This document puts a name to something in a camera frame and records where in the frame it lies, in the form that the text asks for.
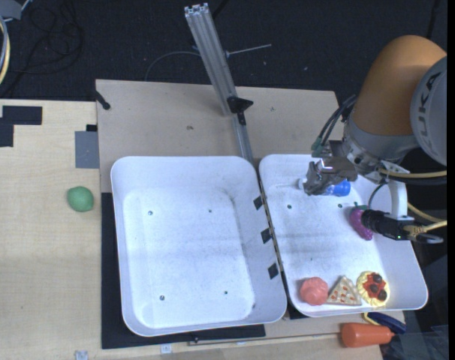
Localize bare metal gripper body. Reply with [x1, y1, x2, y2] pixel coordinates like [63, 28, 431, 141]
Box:
[322, 139, 383, 183]

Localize blue plastic bottle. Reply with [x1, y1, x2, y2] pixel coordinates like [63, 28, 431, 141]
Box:
[297, 177, 352, 198]

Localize purple grapes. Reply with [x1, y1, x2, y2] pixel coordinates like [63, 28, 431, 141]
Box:
[348, 202, 375, 242]

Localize white plastic tray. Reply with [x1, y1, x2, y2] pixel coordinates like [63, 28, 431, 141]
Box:
[258, 153, 429, 319]
[110, 155, 288, 338]

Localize salmon pink toy food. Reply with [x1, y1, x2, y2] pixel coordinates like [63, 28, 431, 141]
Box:
[299, 276, 330, 307]

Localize yellow pizza slice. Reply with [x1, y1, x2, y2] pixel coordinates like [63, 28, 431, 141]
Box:
[326, 275, 363, 307]

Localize yellow and red pasta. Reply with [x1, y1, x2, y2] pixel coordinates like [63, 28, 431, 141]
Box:
[356, 271, 391, 308]

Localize brown cardboard board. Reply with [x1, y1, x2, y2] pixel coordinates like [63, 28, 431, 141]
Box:
[95, 79, 407, 360]

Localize green ball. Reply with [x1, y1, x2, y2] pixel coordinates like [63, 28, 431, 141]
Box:
[66, 185, 95, 213]

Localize black cylinder on white bracket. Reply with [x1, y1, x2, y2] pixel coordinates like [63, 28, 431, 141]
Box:
[360, 160, 415, 242]

